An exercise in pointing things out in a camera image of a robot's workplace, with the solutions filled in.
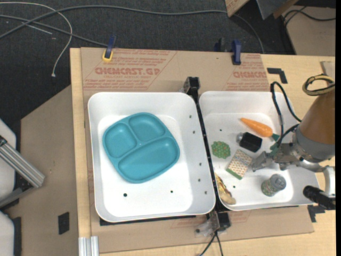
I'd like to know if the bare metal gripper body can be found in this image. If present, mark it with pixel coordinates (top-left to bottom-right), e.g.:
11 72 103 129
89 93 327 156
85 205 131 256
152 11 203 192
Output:
266 142 324 173

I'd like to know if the white patterned packet green edge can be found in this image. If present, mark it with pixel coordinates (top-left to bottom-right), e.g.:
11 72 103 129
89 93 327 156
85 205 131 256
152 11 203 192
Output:
225 149 253 181

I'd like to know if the black bottle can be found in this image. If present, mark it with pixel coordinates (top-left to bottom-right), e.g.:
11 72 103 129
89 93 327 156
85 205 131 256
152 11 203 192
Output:
237 132 263 153

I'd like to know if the small grey green can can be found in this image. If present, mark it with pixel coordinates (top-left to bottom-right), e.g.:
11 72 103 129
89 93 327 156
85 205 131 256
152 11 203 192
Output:
261 173 287 198

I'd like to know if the orange carrot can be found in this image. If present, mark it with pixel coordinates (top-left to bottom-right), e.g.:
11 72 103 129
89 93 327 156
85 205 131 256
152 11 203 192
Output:
240 117 281 141

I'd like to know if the green round biscuit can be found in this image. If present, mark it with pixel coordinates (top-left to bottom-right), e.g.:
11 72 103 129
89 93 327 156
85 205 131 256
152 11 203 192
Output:
210 140 231 159

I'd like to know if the white plastic tray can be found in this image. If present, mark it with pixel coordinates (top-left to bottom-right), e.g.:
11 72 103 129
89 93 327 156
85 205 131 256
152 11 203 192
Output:
87 91 217 223
198 90 321 212

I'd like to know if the blue divided plate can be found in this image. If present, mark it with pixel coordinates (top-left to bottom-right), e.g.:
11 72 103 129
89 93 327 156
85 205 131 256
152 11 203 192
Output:
102 112 181 185

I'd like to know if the brown cardboard board red print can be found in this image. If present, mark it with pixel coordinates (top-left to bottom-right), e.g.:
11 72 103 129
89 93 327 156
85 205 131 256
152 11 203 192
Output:
79 46 315 253

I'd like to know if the black cylinder on white bracket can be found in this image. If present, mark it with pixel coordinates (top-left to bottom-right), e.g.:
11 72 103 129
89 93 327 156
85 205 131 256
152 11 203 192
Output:
303 165 336 211

